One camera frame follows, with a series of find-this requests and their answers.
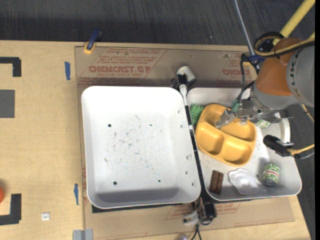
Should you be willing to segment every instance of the blue clamp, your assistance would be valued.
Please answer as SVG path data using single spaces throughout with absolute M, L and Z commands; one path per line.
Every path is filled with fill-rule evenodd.
M 252 56 L 249 56 L 248 59 L 253 63 L 253 64 L 258 64 L 259 62 L 263 62 L 265 61 L 266 58 L 264 57 L 261 57 L 259 55 L 252 55 Z
M 95 42 L 101 41 L 102 35 L 103 35 L 102 31 L 100 31 L 99 29 L 95 29 L 93 31 L 89 41 L 86 42 L 86 44 L 85 44 L 85 46 L 83 48 L 84 52 L 87 53 L 87 54 L 91 54 L 92 51 L 95 48 Z

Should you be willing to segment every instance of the black tape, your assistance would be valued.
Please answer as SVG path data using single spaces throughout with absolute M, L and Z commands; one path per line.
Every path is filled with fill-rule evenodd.
M 15 118 L 15 90 L 0 89 L 0 118 Z
M 18 224 L 21 220 L 21 194 L 11 194 L 10 214 L 0 216 L 0 226 Z
M 21 59 L 19 57 L 0 57 L 0 64 L 12 64 L 12 76 L 21 77 Z

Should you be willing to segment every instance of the gray square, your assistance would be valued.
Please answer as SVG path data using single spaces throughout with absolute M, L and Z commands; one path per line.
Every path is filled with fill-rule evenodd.
M 0 90 L 0 118 L 15 118 L 15 90 Z

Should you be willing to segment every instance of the yellow plastic tray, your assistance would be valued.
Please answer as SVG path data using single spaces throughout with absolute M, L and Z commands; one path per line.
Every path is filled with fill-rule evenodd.
M 245 165 L 251 158 L 257 137 L 255 125 L 248 121 L 240 125 L 235 118 L 230 124 L 217 129 L 215 122 L 227 107 L 207 105 L 202 111 L 195 129 L 198 148 L 205 154 L 231 166 Z

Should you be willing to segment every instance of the blue tape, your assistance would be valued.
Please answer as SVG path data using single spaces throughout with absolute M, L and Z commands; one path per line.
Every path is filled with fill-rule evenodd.
M 65 71 L 66 79 L 70 80 L 71 69 L 70 69 L 70 63 L 67 61 L 64 62 L 64 71 Z
M 76 205 L 78 206 L 79 205 L 79 190 L 78 190 L 78 184 L 77 183 L 74 184 L 73 192 L 74 192 L 74 196 L 75 196 Z

